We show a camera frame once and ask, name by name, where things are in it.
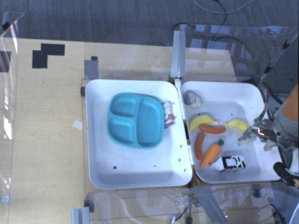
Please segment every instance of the white cable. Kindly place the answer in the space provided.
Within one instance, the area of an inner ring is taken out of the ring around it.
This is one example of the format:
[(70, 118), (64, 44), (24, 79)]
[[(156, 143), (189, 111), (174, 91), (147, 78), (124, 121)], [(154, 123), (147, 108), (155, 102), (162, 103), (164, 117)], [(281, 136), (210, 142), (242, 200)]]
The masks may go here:
[(252, 2), (254, 2), (254, 1), (257, 1), (257, 0), (251, 0), (251, 1), (245, 3), (244, 5), (242, 5), (241, 7), (237, 8), (237, 9), (235, 9), (235, 10), (233, 10), (233, 11), (226, 12), (226, 13), (222, 13), (222, 12), (215, 12), (215, 11), (211, 11), (211, 10), (205, 9), (204, 7), (201, 7), (201, 6), (197, 3), (196, 0), (194, 0), (195, 4), (196, 4), (198, 7), (200, 7), (201, 9), (203, 9), (203, 10), (205, 10), (205, 11), (207, 11), (207, 12), (215, 13), (215, 14), (230, 14), (230, 13), (234, 13), (234, 12), (239, 11), (240, 9), (242, 9), (243, 7), (247, 6), (249, 3), (252, 3)]

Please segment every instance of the toy banana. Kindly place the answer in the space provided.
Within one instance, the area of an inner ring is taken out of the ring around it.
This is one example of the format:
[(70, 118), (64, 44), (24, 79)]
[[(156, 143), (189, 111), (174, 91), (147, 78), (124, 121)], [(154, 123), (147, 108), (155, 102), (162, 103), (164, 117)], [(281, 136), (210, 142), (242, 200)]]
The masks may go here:
[(213, 120), (207, 114), (196, 116), (189, 123), (189, 131), (192, 132), (193, 130), (195, 130), (201, 124), (208, 124), (208, 123), (213, 123), (215, 125), (218, 124), (217, 121)]
[(245, 122), (239, 120), (239, 119), (233, 119), (232, 121), (228, 122), (228, 123), (224, 123), (224, 126), (231, 126), (233, 128), (239, 129), (243, 132), (245, 132), (249, 125), (246, 124)]

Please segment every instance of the white sticker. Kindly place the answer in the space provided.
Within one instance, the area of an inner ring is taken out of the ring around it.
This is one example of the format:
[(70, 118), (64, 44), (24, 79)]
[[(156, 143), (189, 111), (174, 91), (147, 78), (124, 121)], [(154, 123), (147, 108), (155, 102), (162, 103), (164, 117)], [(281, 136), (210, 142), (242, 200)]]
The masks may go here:
[(8, 203), (9, 202), (9, 195), (2, 196), (2, 202), (3, 203)]
[(78, 129), (78, 130), (82, 130), (83, 129), (83, 123), (79, 120), (76, 120), (75, 123), (73, 123), (73, 126)]

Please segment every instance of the brown sausage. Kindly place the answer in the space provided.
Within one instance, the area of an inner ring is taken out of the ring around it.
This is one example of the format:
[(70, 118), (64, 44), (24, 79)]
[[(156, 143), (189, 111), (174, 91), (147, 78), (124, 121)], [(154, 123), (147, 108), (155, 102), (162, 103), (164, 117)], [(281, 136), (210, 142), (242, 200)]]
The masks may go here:
[(209, 125), (206, 125), (206, 124), (201, 124), (199, 126), (199, 129), (202, 132), (212, 133), (212, 134), (220, 134), (220, 133), (224, 133), (226, 131), (226, 128), (224, 126), (213, 127), (213, 126), (209, 126)]
[(194, 152), (198, 160), (203, 160), (204, 155), (202, 154), (202, 142), (204, 141), (205, 134), (199, 133), (194, 143)]

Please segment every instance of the gray carpet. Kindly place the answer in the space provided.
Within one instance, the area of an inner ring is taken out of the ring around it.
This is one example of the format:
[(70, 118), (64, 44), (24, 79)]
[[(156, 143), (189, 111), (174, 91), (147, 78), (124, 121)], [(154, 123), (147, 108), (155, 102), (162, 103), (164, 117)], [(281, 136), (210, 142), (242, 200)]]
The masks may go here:
[[(197, 0), (222, 12), (212, 0)], [(227, 11), (249, 0), (220, 0)], [(171, 28), (180, 22), (221, 24), (222, 14), (198, 8), (193, 0), (0, 0), (5, 11), (25, 12), (20, 37), (86, 42), (172, 45)], [(227, 16), (226, 26), (298, 26), (299, 0), (258, 0)], [(266, 81), (289, 92), (298, 82), (298, 39)]]

